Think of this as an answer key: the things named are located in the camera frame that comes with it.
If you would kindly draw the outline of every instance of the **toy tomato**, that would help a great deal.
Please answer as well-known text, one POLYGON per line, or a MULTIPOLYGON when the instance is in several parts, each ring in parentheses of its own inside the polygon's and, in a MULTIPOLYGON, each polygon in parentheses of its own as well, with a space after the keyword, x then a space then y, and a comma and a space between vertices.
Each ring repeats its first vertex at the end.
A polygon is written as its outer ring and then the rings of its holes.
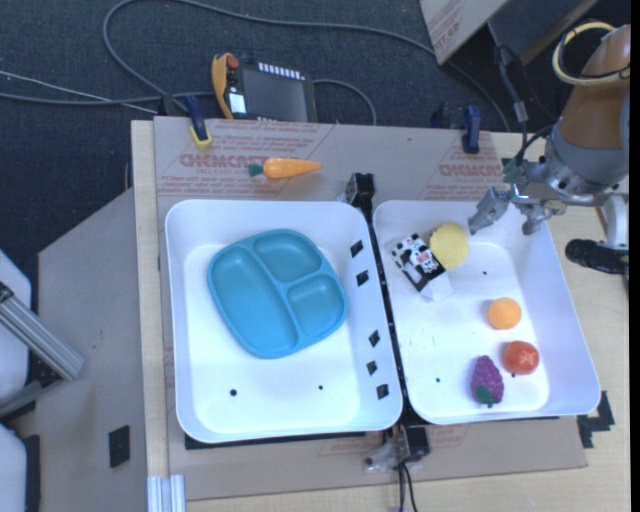
POLYGON ((515 375, 528 375, 538 367, 540 353, 531 343, 512 341, 504 349, 502 362, 507 371, 515 375))

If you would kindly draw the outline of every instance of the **blue tray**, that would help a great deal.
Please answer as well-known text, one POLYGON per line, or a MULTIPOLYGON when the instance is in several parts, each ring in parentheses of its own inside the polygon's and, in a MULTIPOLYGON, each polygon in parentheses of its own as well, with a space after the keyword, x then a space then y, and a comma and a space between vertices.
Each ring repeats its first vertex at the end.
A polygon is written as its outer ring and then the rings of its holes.
POLYGON ((228 245, 212 258, 207 278, 227 326, 258 357, 302 350, 347 316, 346 294, 333 268, 297 231, 267 231, 228 245))

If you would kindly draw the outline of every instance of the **blue clamp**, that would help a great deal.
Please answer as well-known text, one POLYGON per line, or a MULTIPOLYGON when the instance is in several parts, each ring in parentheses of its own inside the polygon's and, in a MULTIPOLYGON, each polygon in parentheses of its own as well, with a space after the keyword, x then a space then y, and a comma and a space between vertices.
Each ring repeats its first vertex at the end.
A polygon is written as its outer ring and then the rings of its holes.
POLYGON ((189 111, 189 116, 191 117, 191 126, 189 127, 189 131, 191 132, 193 141, 196 143, 196 147, 200 149, 210 147, 213 142, 213 138, 207 129, 198 100, 196 100, 193 94, 187 94, 184 97, 184 104, 189 111))
POLYGON ((462 149, 465 153, 478 153, 478 136, 480 135, 480 109, 475 105, 469 105, 462 117, 462 126, 467 133, 462 136, 462 149))

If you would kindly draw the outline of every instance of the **wooden table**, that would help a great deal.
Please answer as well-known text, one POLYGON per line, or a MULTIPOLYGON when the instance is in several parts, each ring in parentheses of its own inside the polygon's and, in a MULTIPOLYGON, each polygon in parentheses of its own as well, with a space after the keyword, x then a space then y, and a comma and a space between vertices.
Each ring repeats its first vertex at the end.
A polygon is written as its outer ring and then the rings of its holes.
MULTIPOLYGON (((519 148, 517 134, 493 134, 499 156, 519 148)), ((150 477, 169 477, 158 230, 155 208, 152 122, 132 124, 135 212, 140 291, 141 341, 150 477)), ((542 151, 535 144, 529 151, 542 151)), ((549 221, 559 254, 574 238, 601 239, 595 209, 570 208, 549 221)), ((629 296, 620 276, 584 269, 561 258, 562 268, 594 360, 601 388, 609 397, 615 425, 594 435, 587 451, 588 467, 553 472, 416 482, 415 499, 422 511, 611 511, 631 510, 629 296)), ((385 511, 398 505, 396 485, 366 486, 216 499, 188 503, 189 511, 385 511)))

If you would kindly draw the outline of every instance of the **dark background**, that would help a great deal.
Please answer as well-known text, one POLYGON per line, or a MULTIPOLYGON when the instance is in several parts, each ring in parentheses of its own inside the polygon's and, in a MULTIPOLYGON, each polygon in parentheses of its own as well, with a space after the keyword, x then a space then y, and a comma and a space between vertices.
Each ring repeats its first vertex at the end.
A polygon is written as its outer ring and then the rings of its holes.
MULTIPOLYGON (((430 46, 418 0, 202 1, 254 17, 374 27, 430 46)), ((117 3, 2 0, 0 71, 104 98, 157 96, 156 90, 127 73, 107 51, 103 21, 117 3)), ((630 23, 631 0, 600 0, 581 19, 587 18, 614 26, 630 23)), ((213 55, 244 51, 303 70, 313 79, 340 80, 359 88, 375 105, 379 125, 429 127, 431 114, 448 102, 454 113, 460 113, 460 123, 462 109, 474 104, 482 112, 482 129, 520 129, 486 28, 451 62, 486 89, 505 113, 508 127, 455 69, 438 66, 426 51, 388 36, 265 25, 155 0, 131 3, 116 13, 109 34, 127 64, 170 93, 211 92, 213 55)), ((548 47, 526 71, 545 109, 557 115, 570 89, 553 74, 552 49, 548 47)), ((586 55, 591 51, 578 48, 577 61, 583 58, 581 50, 586 55)), ((526 82, 516 75, 514 84, 527 102, 528 131, 550 124, 526 82)), ((85 99, 5 75, 0 75, 0 93, 85 99)), ((318 85, 315 96, 319 122, 371 123, 367 104, 347 88, 318 85)), ((212 97, 200 102, 206 117, 221 117, 212 97)), ((143 106, 154 110, 157 103, 143 106)), ((0 249, 27 275, 33 276, 39 251, 127 188, 130 123, 136 119, 151 120, 153 114, 123 106, 51 106, 0 98, 0 249)), ((451 122, 458 122, 455 115, 451 122)))

